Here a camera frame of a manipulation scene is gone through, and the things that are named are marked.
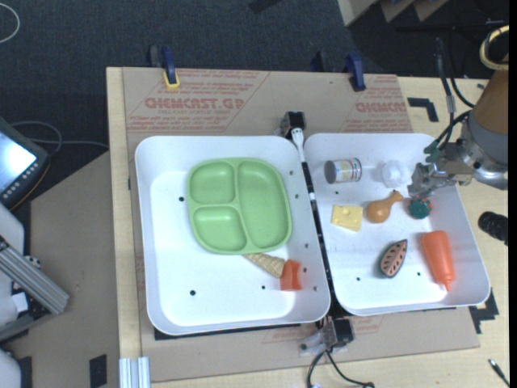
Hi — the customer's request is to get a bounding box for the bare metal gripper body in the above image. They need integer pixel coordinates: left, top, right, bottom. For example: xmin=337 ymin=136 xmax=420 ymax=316
xmin=428 ymin=141 xmax=510 ymax=191

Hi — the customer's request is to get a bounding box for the thin black and white rod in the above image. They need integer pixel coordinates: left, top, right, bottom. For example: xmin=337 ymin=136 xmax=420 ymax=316
xmin=291 ymin=128 xmax=337 ymax=319

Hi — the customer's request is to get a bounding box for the beige ice cream cone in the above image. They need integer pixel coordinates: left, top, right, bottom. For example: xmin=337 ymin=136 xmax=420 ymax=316
xmin=242 ymin=252 xmax=288 ymax=280

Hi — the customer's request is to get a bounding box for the black block with thin wires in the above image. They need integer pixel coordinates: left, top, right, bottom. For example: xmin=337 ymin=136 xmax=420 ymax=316
xmin=277 ymin=110 xmax=306 ymax=137
xmin=297 ymin=317 xmax=355 ymax=356

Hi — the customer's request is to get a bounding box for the white plastic tray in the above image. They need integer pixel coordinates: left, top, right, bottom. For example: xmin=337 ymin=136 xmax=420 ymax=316
xmin=134 ymin=135 xmax=332 ymax=336
xmin=302 ymin=132 xmax=492 ymax=317

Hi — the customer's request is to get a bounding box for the green divided plate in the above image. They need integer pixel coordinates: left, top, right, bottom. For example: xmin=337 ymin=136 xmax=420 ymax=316
xmin=186 ymin=157 xmax=293 ymax=255

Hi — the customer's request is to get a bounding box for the black cylinder on white bracket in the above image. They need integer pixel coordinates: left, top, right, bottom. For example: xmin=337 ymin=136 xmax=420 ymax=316
xmin=477 ymin=211 xmax=510 ymax=247

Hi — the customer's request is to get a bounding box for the clear crumpled plastic piece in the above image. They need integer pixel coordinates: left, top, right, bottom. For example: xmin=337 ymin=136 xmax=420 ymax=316
xmin=378 ymin=159 xmax=411 ymax=189

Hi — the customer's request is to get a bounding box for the watermelon slice toy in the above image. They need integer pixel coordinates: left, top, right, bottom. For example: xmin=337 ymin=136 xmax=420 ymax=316
xmin=377 ymin=238 xmax=409 ymax=280

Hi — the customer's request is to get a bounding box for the orange squeeze bottle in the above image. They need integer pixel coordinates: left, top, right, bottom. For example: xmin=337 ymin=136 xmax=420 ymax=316
xmin=420 ymin=230 xmax=456 ymax=293

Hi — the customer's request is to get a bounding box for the orange toy chicken drumstick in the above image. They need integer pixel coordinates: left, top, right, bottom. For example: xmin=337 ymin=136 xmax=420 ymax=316
xmin=365 ymin=189 xmax=405 ymax=225

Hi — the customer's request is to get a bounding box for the green and orange round toy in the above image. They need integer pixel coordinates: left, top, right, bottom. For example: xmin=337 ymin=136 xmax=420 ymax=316
xmin=406 ymin=196 xmax=434 ymax=220

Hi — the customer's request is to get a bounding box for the orange toy food piece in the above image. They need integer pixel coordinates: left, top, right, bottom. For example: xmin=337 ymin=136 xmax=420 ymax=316
xmin=279 ymin=258 xmax=303 ymax=292

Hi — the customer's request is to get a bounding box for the yellow cheese wedge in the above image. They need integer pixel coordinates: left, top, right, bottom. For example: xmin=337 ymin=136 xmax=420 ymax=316
xmin=330 ymin=204 xmax=364 ymax=234

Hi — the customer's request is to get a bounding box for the brown cardboard board, red print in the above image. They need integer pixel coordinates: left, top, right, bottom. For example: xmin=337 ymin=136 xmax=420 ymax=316
xmin=120 ymin=66 xmax=481 ymax=383

